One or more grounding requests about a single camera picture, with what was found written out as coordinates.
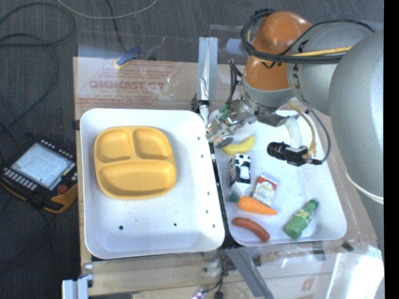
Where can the red and white packet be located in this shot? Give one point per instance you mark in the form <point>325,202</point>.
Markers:
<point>265,190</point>

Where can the white plastic tray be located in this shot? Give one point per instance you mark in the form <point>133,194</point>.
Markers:
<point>305,185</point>
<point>149,223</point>

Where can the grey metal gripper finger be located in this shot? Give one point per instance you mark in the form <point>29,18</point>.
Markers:
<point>224,142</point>
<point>215,130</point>

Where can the orange carrot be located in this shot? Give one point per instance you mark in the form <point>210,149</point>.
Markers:
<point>254,205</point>

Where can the black and white carton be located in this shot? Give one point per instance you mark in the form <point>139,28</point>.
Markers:
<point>240,168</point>

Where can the yellow divided plate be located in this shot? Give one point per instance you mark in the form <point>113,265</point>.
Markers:
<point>134,162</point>

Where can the green bottle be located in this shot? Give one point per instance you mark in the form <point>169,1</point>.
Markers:
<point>297,223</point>

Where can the brown cardboard board, red print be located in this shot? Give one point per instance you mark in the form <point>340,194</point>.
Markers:
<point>131,86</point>

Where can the brown sausage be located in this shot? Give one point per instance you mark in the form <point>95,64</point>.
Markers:
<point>252,227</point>

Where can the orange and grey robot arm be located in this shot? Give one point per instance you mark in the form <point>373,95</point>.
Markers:
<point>355,104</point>

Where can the black cylinder on white bracket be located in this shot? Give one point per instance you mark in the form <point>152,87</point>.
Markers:
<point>288,154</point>

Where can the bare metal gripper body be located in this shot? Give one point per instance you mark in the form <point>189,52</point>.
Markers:
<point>244,114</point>

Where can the yellow banana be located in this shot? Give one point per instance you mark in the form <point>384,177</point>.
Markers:
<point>240,147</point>

